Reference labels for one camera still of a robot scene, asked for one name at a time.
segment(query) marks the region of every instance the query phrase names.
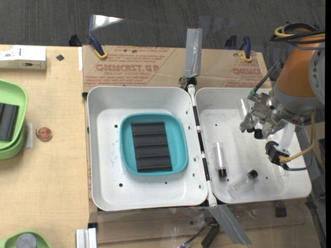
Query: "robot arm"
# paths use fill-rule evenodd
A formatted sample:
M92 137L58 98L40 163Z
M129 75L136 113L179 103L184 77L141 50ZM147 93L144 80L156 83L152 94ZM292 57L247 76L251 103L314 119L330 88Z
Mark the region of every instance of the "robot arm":
M295 29L308 32L298 35L286 33ZM312 144L300 154L289 157L287 145L294 132L303 127L307 115L311 115L313 124L313 111L325 106L325 30L304 23L287 24L277 28L270 40L288 42L294 49L269 94L258 94L257 90L281 65L280 62L269 69L267 76L247 99L241 99L238 108L245 116L239 127L242 132L253 132L258 139L267 139L269 135L284 129L280 144L268 142L265 149L271 162L286 169L286 162L313 147Z

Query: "white plastic tray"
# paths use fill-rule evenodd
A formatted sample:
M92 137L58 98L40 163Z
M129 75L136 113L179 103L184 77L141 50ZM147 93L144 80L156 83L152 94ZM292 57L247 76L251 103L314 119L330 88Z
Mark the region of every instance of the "white plastic tray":
M196 206L207 198L191 99L176 87L99 86L87 96L92 197L105 211ZM172 175L138 176L121 155L122 120L136 113L168 113L182 124L188 147L186 168Z
M272 164L265 154L267 141L279 142L282 131L273 134L268 140L258 140L253 133L242 133L239 129L241 118L236 101L246 98L251 89L242 88L202 88L197 91L195 99L199 112L204 139L209 174L214 195L224 203L259 202L277 199L306 197L311 192L308 172L284 171ZM224 142L228 160L227 179L220 179L212 160L214 142ZM289 152L300 152L296 135L292 139ZM288 163L291 168L304 167L301 156ZM228 186L243 173L255 169L258 172L254 188L241 196L232 198L227 192Z

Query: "red round object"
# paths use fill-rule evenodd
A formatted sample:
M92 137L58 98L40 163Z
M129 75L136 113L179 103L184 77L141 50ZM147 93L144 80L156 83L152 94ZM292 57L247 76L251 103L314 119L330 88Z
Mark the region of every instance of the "red round object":
M46 127L40 128L36 134L37 137L44 142L49 141L52 138L52 131Z

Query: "blue plastic tray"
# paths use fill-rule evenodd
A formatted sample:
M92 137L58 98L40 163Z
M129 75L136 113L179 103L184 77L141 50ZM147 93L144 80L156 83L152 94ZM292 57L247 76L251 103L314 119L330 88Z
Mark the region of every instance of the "blue plastic tray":
M136 155L134 153L131 123L133 122L164 122L172 164L172 171L145 172L137 171ZM162 176L181 172L187 165L188 153L184 129L178 119L164 113L140 113L127 116L120 129L121 153L125 167L139 176Z

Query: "transparent plastic sheet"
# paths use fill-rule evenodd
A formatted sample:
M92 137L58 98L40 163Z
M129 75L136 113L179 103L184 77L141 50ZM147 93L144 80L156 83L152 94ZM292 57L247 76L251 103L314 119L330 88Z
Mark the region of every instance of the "transparent plastic sheet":
M146 70L143 72L147 74L143 74L143 76L152 79L144 81L141 86L178 86L178 79L183 76L185 72L185 43L187 28L198 27L183 27L178 25L146 23L124 19L111 19L111 21L111 23L107 21L100 21L98 23L91 22L90 31L93 32L102 45L105 45L105 51L112 58L117 58L115 62L116 65L124 64L126 62L131 63L130 65L137 65L136 69L139 65L141 65L141 69L144 67ZM256 77L245 78L245 76L236 77L233 76L233 74L231 75L231 72L229 71L239 71L240 69L245 68L238 65L242 59L242 51L220 50L223 49L223 43L221 42L212 45L210 43L210 35L212 35L211 40L213 41L215 41L216 38L223 38L223 40L220 39L219 41L225 42L225 35L222 35L221 33L221 30L214 30L213 32L209 30L208 32L208 29L204 28L202 74L198 78L198 83L201 86L210 86L210 83L216 80L218 82L217 86L238 87L238 82L240 82L241 87L253 87L263 77L263 71L261 70L266 72L266 68L260 67L258 57L253 53L252 59L253 64L255 65L254 68L258 69ZM278 51L277 54L275 54L277 58L279 56L278 53L282 54L284 52ZM90 91L98 85L132 85L132 78L127 82L121 82L121 79L118 79L118 81L113 81L111 83L102 81L105 78L98 78L97 80L101 81L96 85L85 84L85 79L87 79L88 76L95 76L93 75L93 69L96 64L106 64L106 62L98 60L91 45L85 47L83 54L84 69L87 71L87 73L84 73L84 91ZM147 54L157 55L157 57L138 56ZM145 59L145 61L148 60L148 62L141 62L143 65L140 62L135 63L135 58L148 58ZM106 66L103 66L101 72L104 72L104 74L102 76L107 77L108 74L106 73L109 72L122 72L114 71L112 69L113 66L110 66L108 70ZM227 71L227 73L223 73L220 76L220 71L223 70ZM88 168L89 188L91 188L91 166ZM305 236L307 231L312 231L312 229L314 229L311 224L312 218L309 209L305 205L306 201L306 199L286 200L284 202L265 201L262 203L233 204L229 205L229 208L240 223L242 229L246 231L248 237L252 240L252 247L268 246L270 242L270 234L275 238L274 241L277 240L277 242L282 243L280 246L305 247L307 240L310 240L311 243L317 243L318 241L315 236ZM97 208L90 196L89 206L89 222L98 224L98 243L101 244L101 247L150 246L177 248L180 247L180 245L185 244L199 233L199 231L201 231L199 235L194 240L187 243L186 247L201 247L201 243L210 229L208 223L213 219L213 216L208 210L209 207L204 207L203 205L199 207L156 207L152 209L109 212ZM288 233L288 227L291 227L294 234L293 236L283 238L283 236ZM213 244L234 245L233 241L229 238L229 235L224 232L222 228L220 228L220 233L216 236Z

